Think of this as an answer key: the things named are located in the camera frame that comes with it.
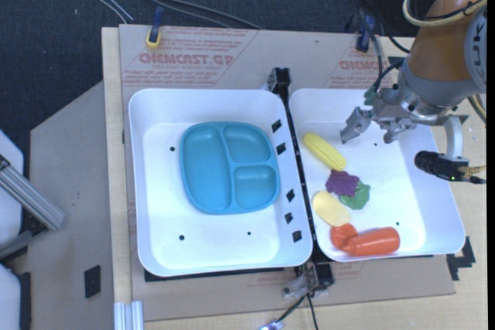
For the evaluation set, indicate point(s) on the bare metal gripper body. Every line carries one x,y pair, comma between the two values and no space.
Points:
394,108

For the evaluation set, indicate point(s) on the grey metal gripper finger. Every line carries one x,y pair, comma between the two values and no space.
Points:
357,124
393,133

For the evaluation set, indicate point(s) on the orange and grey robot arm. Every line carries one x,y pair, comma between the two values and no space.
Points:
437,50

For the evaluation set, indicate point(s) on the yellow corn cob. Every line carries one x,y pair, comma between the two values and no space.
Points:
324,151

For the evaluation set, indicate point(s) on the white plastic tray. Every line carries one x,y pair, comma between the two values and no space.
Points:
162,174
402,189

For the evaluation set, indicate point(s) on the purple grapes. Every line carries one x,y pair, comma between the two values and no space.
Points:
340,182

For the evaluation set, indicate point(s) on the thin black rod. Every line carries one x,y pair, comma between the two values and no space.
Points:
298,162

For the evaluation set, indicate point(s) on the green lettuce leaf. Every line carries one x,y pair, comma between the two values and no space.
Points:
357,199

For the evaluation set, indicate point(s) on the yellow oval slice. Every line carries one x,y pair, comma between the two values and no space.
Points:
330,208

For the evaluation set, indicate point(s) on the orange rounded toy piece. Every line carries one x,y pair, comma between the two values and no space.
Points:
340,235

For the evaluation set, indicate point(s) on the brown cardboard board red print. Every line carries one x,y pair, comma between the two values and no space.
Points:
239,50

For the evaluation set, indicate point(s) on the blue divided plate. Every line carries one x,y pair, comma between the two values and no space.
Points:
216,174

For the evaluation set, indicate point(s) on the black cylinder on white bracket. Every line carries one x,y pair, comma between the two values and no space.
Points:
435,163

